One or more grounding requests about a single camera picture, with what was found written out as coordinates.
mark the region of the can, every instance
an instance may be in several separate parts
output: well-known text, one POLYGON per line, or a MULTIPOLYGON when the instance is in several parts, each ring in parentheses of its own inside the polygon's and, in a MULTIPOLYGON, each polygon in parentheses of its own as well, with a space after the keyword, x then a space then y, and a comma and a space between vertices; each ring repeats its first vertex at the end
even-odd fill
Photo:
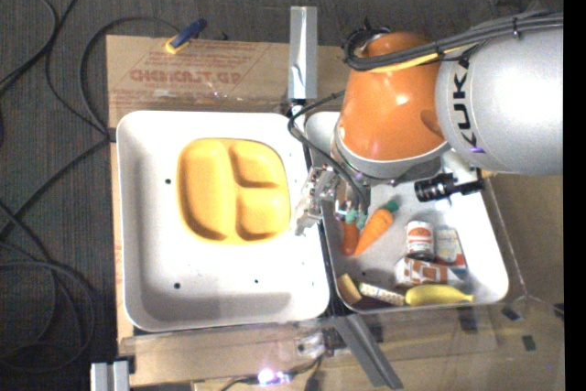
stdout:
POLYGON ((412 220, 407 224, 407 257, 418 261, 433 261, 435 258, 433 241, 431 223, 412 220))

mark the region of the black floor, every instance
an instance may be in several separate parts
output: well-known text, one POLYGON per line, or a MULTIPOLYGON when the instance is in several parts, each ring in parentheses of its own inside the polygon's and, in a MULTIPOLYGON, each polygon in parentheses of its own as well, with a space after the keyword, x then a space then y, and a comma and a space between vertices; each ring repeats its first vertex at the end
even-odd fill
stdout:
POLYGON ((88 389, 89 364, 116 356, 109 150, 100 122, 81 98, 84 90, 105 119, 102 38, 87 49, 80 85, 81 58, 102 27, 148 17, 109 32, 166 38, 172 30, 150 17, 181 28, 203 16, 209 26, 202 38, 225 33, 232 40, 287 43, 289 8, 314 5, 319 43, 339 45, 365 16, 393 30, 445 38, 527 8, 564 5, 564 0, 500 0, 497 5, 494 0, 45 1, 0 0, 3 390, 88 389), (52 9, 56 37, 51 36, 52 9))

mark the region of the toy carrot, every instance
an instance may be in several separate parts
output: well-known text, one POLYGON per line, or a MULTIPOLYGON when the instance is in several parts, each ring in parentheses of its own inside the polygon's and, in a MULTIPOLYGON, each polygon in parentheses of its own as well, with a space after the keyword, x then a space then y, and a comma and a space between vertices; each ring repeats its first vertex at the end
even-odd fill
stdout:
POLYGON ((380 238, 393 223, 393 212, 398 210, 398 208, 395 201, 390 201, 370 216, 360 235, 358 245, 354 250, 354 255, 363 253, 368 246, 380 238))
POLYGON ((353 255, 360 237, 360 230, 356 226, 356 211, 348 211, 342 221, 342 227, 344 229, 342 252, 344 255, 353 255))

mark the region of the dark gray floor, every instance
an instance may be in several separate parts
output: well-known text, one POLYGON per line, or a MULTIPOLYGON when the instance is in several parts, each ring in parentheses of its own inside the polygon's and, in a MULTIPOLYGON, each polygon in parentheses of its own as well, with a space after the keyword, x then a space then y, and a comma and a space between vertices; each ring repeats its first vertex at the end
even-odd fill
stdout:
MULTIPOLYGON (((48 1, 61 16, 71 0, 48 1)), ((78 84, 81 55, 100 27, 126 16, 156 16, 177 27, 203 16, 209 22, 203 38, 216 38, 222 31, 233 40, 285 43, 289 8, 314 5, 319 11, 320 44, 339 45, 365 16, 374 24, 444 38, 534 5, 562 9, 563 2, 503 0, 494 5, 494 0, 78 0, 50 54, 49 76, 61 98, 88 116, 78 84)), ((63 288, 54 284, 45 270, 30 263, 1 268, 0 389, 86 389, 88 364, 111 361, 116 355, 107 148, 99 147, 71 166, 20 210, 46 180, 103 140, 102 134, 56 99, 44 73, 46 58, 14 82, 6 79, 43 44, 50 32, 50 21, 49 11, 39 0, 0 0, 0 113, 5 134, 0 146, 0 202, 4 207, 0 211, 0 263, 25 259, 14 253, 14 247, 10 248, 14 244, 40 259, 41 254, 30 241, 31 236, 36 236, 50 260, 69 266, 91 286, 95 331, 79 361, 57 372, 32 374, 31 365, 60 364, 71 357, 71 351, 80 349, 77 341, 83 341, 91 322, 89 302, 82 290, 59 274, 77 306, 76 321, 63 288), (11 225, 10 212, 25 226, 11 225), (55 308, 51 307, 53 297, 57 299, 55 308), (48 331, 39 340, 52 311, 55 314, 48 331), (80 331, 76 329, 77 322, 81 323, 80 331), (17 354, 21 361, 18 363, 27 369, 19 371, 9 366, 16 362, 14 355, 8 355, 32 342, 37 346, 17 354), (47 363, 45 356, 57 361, 47 363)), ((146 21, 130 22, 112 32, 170 36, 170 29, 146 21)), ((85 80, 100 116, 106 116, 105 78, 103 41, 98 40, 85 80)))

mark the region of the white tray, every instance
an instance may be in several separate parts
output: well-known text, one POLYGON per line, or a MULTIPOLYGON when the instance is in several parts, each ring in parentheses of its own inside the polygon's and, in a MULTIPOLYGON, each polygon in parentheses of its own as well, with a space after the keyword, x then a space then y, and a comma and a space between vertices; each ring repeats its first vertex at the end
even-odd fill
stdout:
POLYGON ((179 152, 205 137, 274 148, 288 178, 291 213, 307 167, 279 114, 138 111, 117 128, 124 302, 145 331, 286 322, 319 316, 330 291, 317 226, 249 245, 202 241, 182 223, 179 152))
MULTIPOLYGON (((306 123, 305 130, 309 139, 325 151, 329 151, 338 116, 339 113, 334 112, 316 113, 306 123)), ((320 163, 319 155, 315 157, 315 161, 320 163)), ((474 295, 474 303, 493 303, 506 295, 509 280, 505 263, 480 193, 467 196, 454 194, 449 200, 419 202, 412 183, 400 184, 395 188, 378 185, 371 192, 369 213, 390 199, 394 199, 399 205, 393 224, 375 244, 359 256, 346 256, 342 253, 342 227, 335 220, 332 210, 324 211, 324 227, 336 278, 347 273, 355 280, 381 288, 391 288, 394 267, 406 253, 406 225, 417 219, 433 223, 434 226, 448 225, 457 230, 468 264, 468 275, 461 289, 474 295)))

